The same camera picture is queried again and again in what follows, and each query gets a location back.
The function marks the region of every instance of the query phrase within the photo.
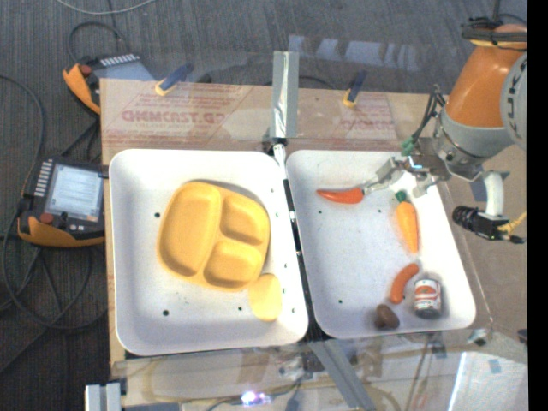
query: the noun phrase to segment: tray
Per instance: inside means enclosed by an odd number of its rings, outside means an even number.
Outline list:
[[[390,333],[462,329],[475,318],[472,291],[435,186],[418,199],[406,173],[390,188],[367,195],[359,204],[331,202],[318,188],[350,188],[365,182],[392,156],[391,152],[297,151],[288,157],[289,184],[313,310],[319,326],[335,338],[360,338]],[[405,189],[414,203],[420,226],[420,250],[413,255],[396,230],[396,191]],[[421,271],[406,286],[399,305],[389,302],[392,280],[412,261]],[[439,319],[414,314],[414,281],[423,276],[442,285]],[[375,308],[386,303],[400,319],[393,331],[378,330]]]
[[[260,152],[129,149],[110,163],[116,334],[148,356],[295,343],[308,327],[281,171]],[[184,182],[213,182],[257,200],[271,220],[263,272],[279,279],[283,307],[257,319],[246,290],[227,293],[186,282],[156,256],[161,212]]]

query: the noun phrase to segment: yellow plate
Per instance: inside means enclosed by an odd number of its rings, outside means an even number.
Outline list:
[[[169,271],[211,289],[239,291],[261,273],[270,220],[257,201],[206,182],[178,188],[163,214],[157,256]]]

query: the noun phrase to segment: soda can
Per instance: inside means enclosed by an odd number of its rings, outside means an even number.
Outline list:
[[[414,313],[422,319],[436,319],[442,314],[441,285],[433,278],[414,283]]]

